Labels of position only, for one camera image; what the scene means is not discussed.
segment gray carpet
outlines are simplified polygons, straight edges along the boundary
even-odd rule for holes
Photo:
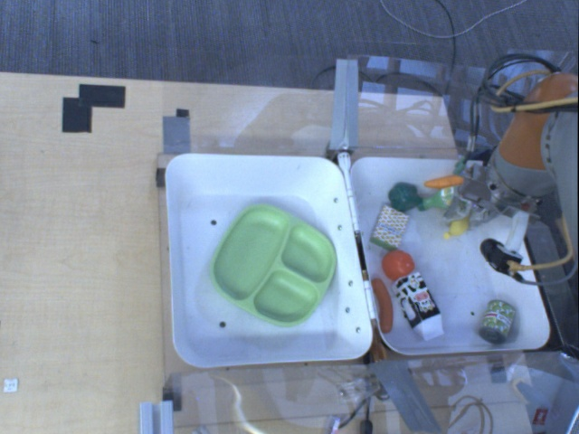
[[[450,31],[432,0],[385,1],[423,30]],[[519,0],[442,1],[459,31]],[[486,67],[509,49],[576,58],[578,9],[531,0],[457,38],[457,63]],[[0,0],[0,71],[307,87],[337,57],[449,63],[451,47],[379,0]]]

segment light wood surface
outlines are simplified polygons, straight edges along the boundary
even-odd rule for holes
[[[92,133],[62,133],[62,98],[78,97],[81,83],[125,86],[126,107],[94,108]],[[412,117],[404,128],[408,117],[384,113],[393,99],[376,98],[360,112],[364,143],[414,137],[453,156],[443,115],[435,125]],[[18,392],[0,393],[3,433],[137,432],[138,404],[159,401],[162,117],[190,109],[197,151],[321,155],[332,99],[329,91],[0,74],[0,379],[20,382]]]

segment green can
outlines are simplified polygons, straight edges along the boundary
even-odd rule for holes
[[[504,343],[513,325],[515,314],[515,308],[504,300],[491,300],[482,317],[480,337],[493,344]]]

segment patterned box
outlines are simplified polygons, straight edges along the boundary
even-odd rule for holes
[[[378,214],[370,242],[385,250],[395,250],[400,246],[407,224],[408,215],[384,205]]]

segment red ball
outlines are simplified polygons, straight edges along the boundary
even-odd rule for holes
[[[414,260],[408,252],[392,250],[382,257],[382,270],[389,279],[396,281],[414,271]]]

